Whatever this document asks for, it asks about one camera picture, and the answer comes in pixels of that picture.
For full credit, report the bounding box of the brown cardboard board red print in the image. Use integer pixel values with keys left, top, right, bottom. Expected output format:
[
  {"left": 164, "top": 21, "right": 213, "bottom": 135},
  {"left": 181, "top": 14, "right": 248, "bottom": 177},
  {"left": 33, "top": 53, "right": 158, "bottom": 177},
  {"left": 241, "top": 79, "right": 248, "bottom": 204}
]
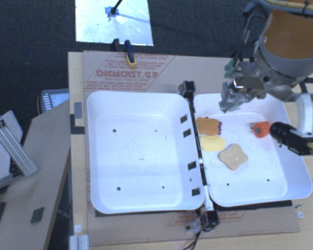
[{"left": 82, "top": 50, "right": 301, "bottom": 247}]

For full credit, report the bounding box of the brown toast with purple jam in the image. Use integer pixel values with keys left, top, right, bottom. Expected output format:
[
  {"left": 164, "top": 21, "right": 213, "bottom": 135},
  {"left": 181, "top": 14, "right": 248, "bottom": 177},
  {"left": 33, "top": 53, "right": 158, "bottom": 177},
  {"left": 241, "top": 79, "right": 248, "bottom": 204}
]
[{"left": 196, "top": 116, "right": 223, "bottom": 137}]

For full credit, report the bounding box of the white plastic tray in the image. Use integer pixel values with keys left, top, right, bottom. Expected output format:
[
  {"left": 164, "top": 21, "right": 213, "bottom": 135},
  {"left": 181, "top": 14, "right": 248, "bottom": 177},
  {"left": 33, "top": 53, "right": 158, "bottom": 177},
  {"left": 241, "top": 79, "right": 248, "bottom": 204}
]
[
  {"left": 192, "top": 92, "right": 313, "bottom": 208},
  {"left": 86, "top": 90, "right": 206, "bottom": 215}
]

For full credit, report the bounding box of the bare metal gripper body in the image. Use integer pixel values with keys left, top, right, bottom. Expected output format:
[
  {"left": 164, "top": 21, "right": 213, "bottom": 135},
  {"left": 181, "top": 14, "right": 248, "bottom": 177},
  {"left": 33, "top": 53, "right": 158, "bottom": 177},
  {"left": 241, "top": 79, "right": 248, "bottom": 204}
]
[{"left": 232, "top": 60, "right": 300, "bottom": 100}]

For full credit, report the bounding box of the yellow flat toy chip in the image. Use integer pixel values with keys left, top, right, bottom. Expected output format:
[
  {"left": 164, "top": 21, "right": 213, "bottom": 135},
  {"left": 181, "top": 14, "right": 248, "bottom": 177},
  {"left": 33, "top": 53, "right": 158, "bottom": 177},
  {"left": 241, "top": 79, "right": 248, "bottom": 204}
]
[{"left": 200, "top": 135, "right": 226, "bottom": 153}]

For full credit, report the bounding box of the beige square biscuit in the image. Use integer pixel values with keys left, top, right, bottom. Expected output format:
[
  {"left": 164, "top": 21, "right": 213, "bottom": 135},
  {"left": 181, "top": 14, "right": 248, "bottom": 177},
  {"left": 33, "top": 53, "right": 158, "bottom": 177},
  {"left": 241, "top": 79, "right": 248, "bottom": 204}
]
[{"left": 218, "top": 143, "right": 249, "bottom": 171}]

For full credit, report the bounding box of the black cylinder on white bracket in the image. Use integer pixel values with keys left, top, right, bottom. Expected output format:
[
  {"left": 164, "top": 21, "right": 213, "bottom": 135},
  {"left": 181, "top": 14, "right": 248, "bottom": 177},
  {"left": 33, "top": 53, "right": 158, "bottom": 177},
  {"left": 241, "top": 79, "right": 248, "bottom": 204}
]
[{"left": 269, "top": 92, "right": 313, "bottom": 157}]

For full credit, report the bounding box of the thin black and white rod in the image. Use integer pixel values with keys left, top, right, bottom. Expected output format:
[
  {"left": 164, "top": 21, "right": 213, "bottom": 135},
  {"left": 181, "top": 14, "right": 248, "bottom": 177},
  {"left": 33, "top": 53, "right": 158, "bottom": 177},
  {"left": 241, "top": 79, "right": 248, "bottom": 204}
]
[{"left": 187, "top": 95, "right": 213, "bottom": 211}]

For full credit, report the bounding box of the orange red toy pepper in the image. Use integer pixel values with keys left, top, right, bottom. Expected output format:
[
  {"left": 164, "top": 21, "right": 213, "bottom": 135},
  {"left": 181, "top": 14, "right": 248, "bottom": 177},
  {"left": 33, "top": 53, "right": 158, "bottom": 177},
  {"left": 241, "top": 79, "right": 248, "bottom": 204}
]
[{"left": 252, "top": 121, "right": 271, "bottom": 139}]

